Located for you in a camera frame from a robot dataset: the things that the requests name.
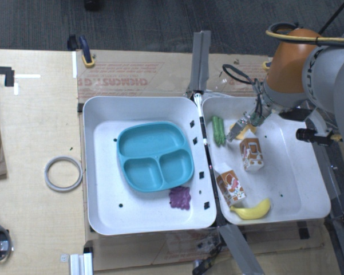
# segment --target juice box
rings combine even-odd
[[[229,207],[246,197],[234,170],[217,174],[216,182]]]
[[[261,146],[257,137],[249,136],[243,139],[239,147],[246,171],[257,171],[264,166]]]

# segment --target gray carpet floor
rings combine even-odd
[[[344,0],[0,0],[0,48],[66,50],[70,34],[91,49],[191,52],[193,32],[211,30],[210,53],[273,56],[276,22],[319,31]],[[344,33],[344,9],[324,36]]]

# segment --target blue divided plate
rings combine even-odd
[[[117,139],[117,155],[127,182],[144,193],[180,186],[193,175],[187,139],[171,122],[146,123],[123,130]]]

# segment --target blue clamp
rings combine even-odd
[[[90,54],[90,49],[88,46],[88,43],[86,41],[85,36],[80,36],[79,37],[79,42],[80,42],[80,48],[82,49],[82,60],[85,64],[86,67],[93,67],[94,66],[94,58]]]

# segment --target white tape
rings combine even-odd
[[[19,95],[19,83],[14,82],[14,95],[18,96]]]
[[[73,78],[77,78],[77,69],[78,66],[76,65],[76,51],[73,51]]]
[[[15,74],[14,78],[41,78],[40,74]]]

